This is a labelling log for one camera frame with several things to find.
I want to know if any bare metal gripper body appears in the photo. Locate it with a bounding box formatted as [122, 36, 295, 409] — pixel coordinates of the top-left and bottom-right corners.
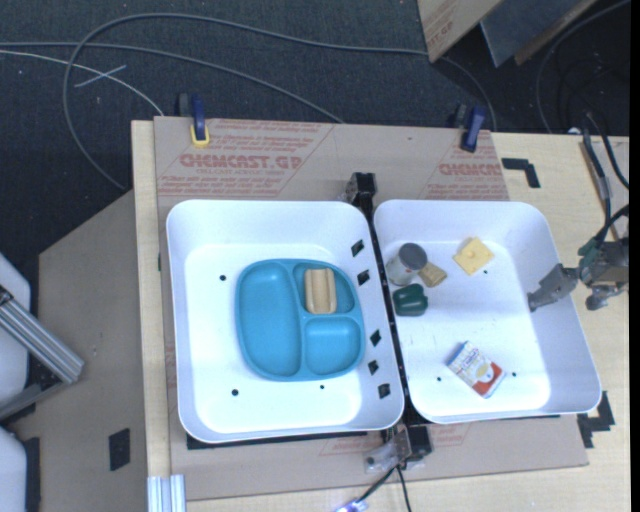
[577, 236, 630, 288]

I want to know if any yellow square cheese slice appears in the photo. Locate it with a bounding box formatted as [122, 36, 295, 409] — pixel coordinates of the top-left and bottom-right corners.
[451, 236, 496, 276]

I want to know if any white plastic tray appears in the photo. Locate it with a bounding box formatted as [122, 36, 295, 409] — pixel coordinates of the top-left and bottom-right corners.
[165, 198, 406, 446]
[372, 198, 603, 426]

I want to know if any blue divided plate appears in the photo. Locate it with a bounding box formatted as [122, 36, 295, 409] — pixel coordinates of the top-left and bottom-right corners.
[234, 257, 364, 383]

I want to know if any white and orange carton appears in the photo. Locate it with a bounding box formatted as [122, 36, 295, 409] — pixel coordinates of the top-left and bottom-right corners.
[445, 340, 507, 400]

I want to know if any tan hot dog bun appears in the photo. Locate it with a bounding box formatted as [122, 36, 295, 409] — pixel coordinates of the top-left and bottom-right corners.
[303, 266, 338, 316]

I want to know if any brown cardboard board red print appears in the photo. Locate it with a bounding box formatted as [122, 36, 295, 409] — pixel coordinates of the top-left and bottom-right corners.
[152, 115, 591, 502]

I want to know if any small can with grey lid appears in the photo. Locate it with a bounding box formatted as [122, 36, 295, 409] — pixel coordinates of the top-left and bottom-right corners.
[385, 242, 429, 288]

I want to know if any green bell pepper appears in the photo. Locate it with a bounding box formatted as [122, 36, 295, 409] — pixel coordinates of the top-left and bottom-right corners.
[391, 282, 430, 318]

